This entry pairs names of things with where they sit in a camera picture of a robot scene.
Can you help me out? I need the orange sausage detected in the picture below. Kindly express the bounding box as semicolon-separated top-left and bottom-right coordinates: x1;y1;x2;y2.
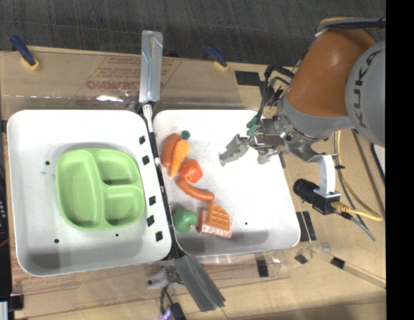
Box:
160;132;181;169
176;177;216;203

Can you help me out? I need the green apple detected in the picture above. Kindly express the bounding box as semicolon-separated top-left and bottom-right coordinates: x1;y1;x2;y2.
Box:
171;209;199;234

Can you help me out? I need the orange carrot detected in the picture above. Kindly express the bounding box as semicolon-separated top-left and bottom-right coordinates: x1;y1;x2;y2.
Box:
169;129;191;179

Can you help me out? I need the thin black and white rod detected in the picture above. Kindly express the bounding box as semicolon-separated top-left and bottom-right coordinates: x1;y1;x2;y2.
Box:
141;103;181;260

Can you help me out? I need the black block with thin wires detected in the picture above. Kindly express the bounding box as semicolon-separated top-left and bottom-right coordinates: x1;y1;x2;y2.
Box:
169;303;187;320

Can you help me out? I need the green divided plate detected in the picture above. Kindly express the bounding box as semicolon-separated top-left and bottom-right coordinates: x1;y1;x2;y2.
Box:
55;147;147;231

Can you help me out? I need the black cylinder on white bracket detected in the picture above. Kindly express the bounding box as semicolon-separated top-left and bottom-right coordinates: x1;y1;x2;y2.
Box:
292;154;341;216

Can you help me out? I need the orange waffle biscuit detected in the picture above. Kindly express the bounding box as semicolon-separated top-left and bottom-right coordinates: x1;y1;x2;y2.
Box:
197;202;233;240

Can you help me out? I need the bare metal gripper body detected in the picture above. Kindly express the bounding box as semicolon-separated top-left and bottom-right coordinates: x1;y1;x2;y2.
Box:
249;115;316;162

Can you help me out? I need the white plastic tray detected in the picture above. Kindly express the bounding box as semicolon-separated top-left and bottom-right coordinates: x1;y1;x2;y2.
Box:
6;109;173;277
152;109;302;257

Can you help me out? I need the red bell pepper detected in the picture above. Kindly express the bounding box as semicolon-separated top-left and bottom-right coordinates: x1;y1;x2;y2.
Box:
179;159;204;184

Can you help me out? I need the brown cardboard board, red print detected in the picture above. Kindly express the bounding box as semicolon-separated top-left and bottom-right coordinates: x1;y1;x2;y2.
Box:
0;45;291;320

